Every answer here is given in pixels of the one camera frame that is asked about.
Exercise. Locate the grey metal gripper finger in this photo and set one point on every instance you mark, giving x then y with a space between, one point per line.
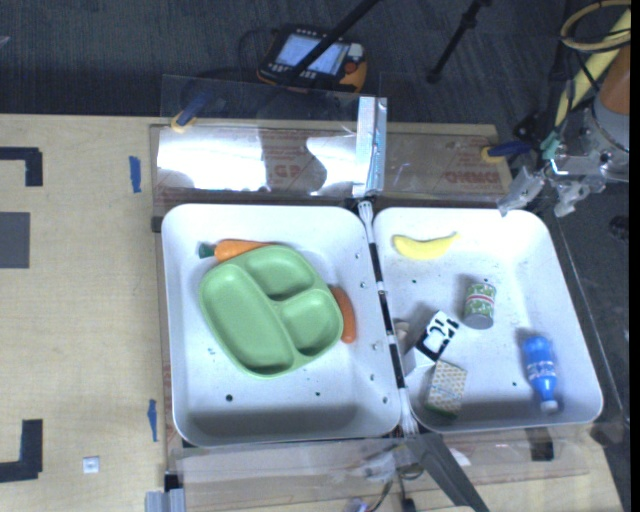
570 195
522 190

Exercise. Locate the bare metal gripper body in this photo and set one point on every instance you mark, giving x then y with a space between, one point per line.
585 150

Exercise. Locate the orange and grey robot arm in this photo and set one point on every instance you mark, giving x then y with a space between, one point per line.
616 85

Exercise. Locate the yellow banana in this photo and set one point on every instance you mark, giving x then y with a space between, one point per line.
422 247

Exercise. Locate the green and white can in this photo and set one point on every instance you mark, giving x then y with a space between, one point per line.
479 305

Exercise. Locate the black and white carton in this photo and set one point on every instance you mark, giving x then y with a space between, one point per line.
437 335

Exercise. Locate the white plastic tray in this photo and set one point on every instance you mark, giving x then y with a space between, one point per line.
505 360
280 410

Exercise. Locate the thin black and white rod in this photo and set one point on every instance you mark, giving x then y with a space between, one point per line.
382 295

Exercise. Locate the blue plastic bottle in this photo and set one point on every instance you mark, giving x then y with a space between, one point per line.
540 370

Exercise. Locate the yellow and green carton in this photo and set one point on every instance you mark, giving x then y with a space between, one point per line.
446 387

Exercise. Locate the orange sausage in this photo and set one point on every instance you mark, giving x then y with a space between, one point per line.
347 315

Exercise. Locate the orange carrot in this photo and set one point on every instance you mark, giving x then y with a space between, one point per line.
235 248

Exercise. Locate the green divided plate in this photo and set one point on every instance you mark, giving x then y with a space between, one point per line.
250 320

